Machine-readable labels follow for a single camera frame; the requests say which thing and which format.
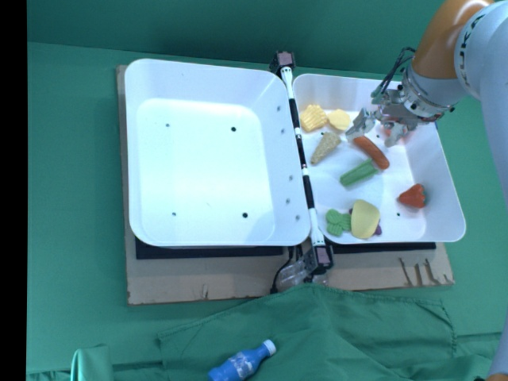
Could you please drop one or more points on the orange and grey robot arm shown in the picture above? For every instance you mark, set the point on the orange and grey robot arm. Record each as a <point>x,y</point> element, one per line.
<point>482,46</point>

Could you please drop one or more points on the brown cardboard board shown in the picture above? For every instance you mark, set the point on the brown cardboard board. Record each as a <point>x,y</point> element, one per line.
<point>222,276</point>

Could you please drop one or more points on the yellow toy lemon wedge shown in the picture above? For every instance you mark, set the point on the yellow toy lemon wedge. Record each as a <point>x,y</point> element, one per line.
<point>365,218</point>

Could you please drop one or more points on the tan toy cone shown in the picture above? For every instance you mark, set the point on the tan toy cone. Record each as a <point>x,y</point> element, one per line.
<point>324,147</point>

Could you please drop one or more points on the yellow round toy biscuit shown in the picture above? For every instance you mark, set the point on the yellow round toy biscuit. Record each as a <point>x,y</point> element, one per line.
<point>339,120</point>

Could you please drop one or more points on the blue bottle with white cap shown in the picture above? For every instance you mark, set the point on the blue bottle with white cap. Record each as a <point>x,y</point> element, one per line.
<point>238,365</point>

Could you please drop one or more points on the red toy pepper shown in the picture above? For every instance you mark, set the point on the red toy pepper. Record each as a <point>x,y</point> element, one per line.
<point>412,197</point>

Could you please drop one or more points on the white plastic tray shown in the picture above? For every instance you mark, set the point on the white plastic tray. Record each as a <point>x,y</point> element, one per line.
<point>412,165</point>
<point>206,161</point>

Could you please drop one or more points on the green cloth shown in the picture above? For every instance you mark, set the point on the green cloth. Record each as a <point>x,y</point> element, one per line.
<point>337,332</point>

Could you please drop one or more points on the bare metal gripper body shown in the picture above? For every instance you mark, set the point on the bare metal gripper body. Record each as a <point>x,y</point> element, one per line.
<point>399,109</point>

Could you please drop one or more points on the green toy celery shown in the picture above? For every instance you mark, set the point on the green toy celery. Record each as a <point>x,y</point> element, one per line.
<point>358,174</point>

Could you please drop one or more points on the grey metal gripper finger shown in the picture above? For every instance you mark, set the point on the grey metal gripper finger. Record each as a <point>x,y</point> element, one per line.
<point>360,125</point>
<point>391,141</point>

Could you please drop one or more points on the orange toy sausage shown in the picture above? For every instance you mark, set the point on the orange toy sausage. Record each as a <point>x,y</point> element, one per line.
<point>372,152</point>

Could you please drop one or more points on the black and white thin rod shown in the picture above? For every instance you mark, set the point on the black and white thin rod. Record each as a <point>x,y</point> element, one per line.
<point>302,161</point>

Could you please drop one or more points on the yellow ridged toy chip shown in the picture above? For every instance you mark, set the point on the yellow ridged toy chip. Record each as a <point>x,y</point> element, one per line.
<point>313,118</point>

